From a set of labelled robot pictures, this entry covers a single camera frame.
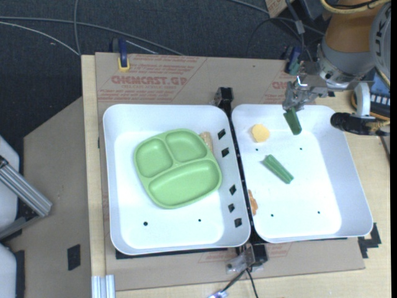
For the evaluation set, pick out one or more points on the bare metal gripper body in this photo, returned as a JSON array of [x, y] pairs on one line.
[[311, 84]]

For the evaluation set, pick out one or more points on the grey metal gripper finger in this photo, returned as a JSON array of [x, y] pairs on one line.
[[288, 103], [300, 103]]

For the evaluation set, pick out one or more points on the dark green toy stick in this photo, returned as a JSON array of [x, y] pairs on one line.
[[293, 122]]

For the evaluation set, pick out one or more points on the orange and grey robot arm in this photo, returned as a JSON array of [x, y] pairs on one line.
[[350, 26]]

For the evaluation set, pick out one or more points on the yellow round toy biscuit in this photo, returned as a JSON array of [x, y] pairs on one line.
[[260, 133]]

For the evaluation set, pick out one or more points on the light green toy stick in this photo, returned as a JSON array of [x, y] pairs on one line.
[[278, 169]]

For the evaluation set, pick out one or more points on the beige toy biscuit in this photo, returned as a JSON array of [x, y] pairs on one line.
[[208, 140]]

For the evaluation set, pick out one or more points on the brown cardboard board red print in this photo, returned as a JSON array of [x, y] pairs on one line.
[[192, 73]]

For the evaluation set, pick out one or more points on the white plastic tray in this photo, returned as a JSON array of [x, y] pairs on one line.
[[173, 228], [310, 203]]

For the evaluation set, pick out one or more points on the orange toy food piece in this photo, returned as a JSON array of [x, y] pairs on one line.
[[253, 204]]

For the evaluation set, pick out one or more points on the green divided plate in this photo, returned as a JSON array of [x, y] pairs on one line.
[[176, 169]]

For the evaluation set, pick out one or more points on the black cylinder on white bracket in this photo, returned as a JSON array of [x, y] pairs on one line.
[[347, 121]]

